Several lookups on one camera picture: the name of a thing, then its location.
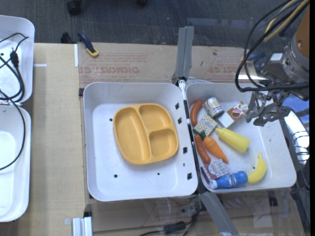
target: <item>black connector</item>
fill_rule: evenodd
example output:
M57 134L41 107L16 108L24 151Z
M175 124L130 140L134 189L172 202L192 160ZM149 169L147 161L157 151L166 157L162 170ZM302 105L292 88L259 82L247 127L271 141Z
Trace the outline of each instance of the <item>black connector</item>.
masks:
M16 51L13 50L13 51L10 53L10 57L11 57L11 61L12 61L13 65L14 65L14 67L15 67L15 68L19 68L19 56L18 56L18 54L16 53Z
M183 221L177 222L176 224L166 225L164 226L164 233L171 234L173 232L181 231L186 228L186 223Z

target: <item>bottle cap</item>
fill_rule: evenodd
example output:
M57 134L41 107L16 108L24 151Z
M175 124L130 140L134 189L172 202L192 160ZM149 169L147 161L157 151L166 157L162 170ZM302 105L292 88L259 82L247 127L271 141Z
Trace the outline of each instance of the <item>bottle cap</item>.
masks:
M215 180L210 181L209 184L211 189L216 189L218 187L217 181Z

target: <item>banana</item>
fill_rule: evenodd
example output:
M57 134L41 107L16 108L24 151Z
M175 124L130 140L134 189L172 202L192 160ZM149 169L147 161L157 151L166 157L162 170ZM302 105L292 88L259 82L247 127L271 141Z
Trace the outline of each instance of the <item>banana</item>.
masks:
M267 171L267 164L265 160L262 158L261 153L258 153L258 163L255 170L248 174L248 183L256 183L260 181Z

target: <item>sausage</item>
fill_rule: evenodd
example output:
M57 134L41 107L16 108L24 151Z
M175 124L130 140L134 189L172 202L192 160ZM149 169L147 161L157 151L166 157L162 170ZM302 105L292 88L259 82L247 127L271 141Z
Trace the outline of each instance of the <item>sausage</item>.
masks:
M202 104L203 104L202 100L197 100L191 108L190 121L191 121L193 126L197 125L197 114L198 114L200 108L202 107Z
M208 155L205 147L203 146L203 142L202 142L202 138L200 135L194 135L194 138L195 138L195 145L196 145L196 148L197 148L197 151L201 157L201 160L205 163L205 164L208 164L211 162L211 158L210 156Z

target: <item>carrot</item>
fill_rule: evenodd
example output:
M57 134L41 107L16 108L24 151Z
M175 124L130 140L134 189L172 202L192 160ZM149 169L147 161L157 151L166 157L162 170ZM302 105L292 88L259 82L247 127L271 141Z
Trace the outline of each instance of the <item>carrot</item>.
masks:
M211 152L213 155L215 155L217 158L221 158L224 163L228 163L228 159L226 158L225 154L223 153L222 149L217 144L216 140L214 140L212 137L207 136L205 139L203 139L203 143L206 147L206 149Z
M205 150L203 143L202 143L202 138L200 135L194 135L195 138L195 143L196 143L196 147L197 147L197 151L201 157L201 160L205 163L208 164L211 162L211 158L208 155L207 151Z
M198 114L200 108L202 107L202 104L203 104L202 100L197 100L191 108L190 121L191 121L193 126L197 125L197 114Z

